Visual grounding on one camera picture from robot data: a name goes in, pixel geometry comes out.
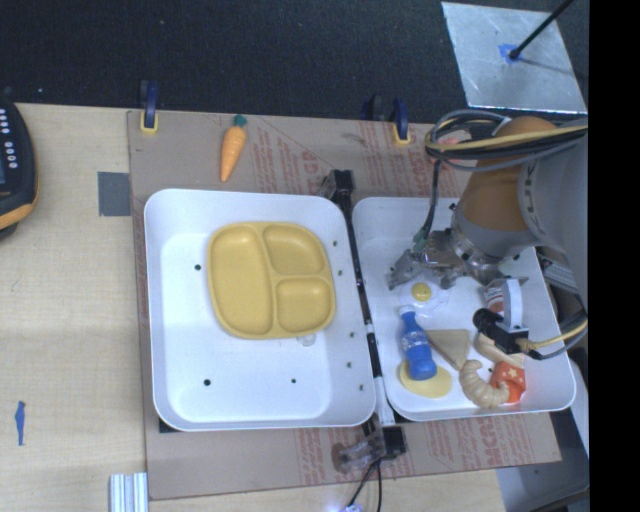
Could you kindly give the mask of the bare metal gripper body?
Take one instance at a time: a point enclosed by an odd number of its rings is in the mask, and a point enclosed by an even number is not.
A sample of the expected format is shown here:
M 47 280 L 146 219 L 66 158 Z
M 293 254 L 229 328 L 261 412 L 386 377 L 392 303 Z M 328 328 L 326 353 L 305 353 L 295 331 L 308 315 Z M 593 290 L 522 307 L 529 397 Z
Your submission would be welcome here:
M 503 259 L 486 255 L 454 228 L 426 233 L 418 231 L 413 238 L 413 251 L 418 261 L 442 277 L 503 278 Z

